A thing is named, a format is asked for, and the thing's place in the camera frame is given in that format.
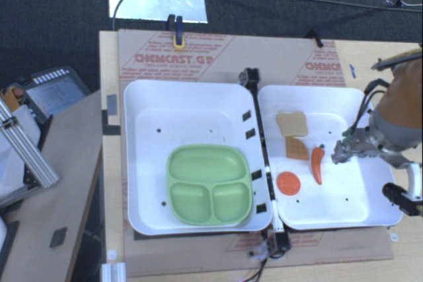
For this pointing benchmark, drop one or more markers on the black cylinder on white bracket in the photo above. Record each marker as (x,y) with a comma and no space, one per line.
(401,196)

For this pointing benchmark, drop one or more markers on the white plastic tray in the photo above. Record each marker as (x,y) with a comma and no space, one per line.
(337,201)
(185,109)

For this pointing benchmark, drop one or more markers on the thin black and white rod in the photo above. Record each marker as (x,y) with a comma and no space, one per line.
(264,148)

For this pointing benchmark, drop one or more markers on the beige toy bread slice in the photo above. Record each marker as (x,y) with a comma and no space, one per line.
(292,123)

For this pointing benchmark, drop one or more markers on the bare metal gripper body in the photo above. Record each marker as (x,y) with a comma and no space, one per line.
(361,143)

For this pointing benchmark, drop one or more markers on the orange round toy slice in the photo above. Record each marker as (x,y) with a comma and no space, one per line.
(288,184)

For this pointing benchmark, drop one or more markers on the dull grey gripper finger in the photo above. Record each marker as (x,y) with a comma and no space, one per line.
(337,158)
(340,146)

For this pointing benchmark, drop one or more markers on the orange toy carrot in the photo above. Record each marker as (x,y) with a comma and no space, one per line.
(317,162)

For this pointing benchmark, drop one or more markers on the green divided plate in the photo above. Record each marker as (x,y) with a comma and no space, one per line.
(208,185)

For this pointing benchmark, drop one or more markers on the brown cardboard board, red print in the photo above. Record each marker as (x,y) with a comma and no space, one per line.
(205,56)

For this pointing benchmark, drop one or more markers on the orange toy waffle piece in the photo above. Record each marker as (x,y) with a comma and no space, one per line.
(296,149)

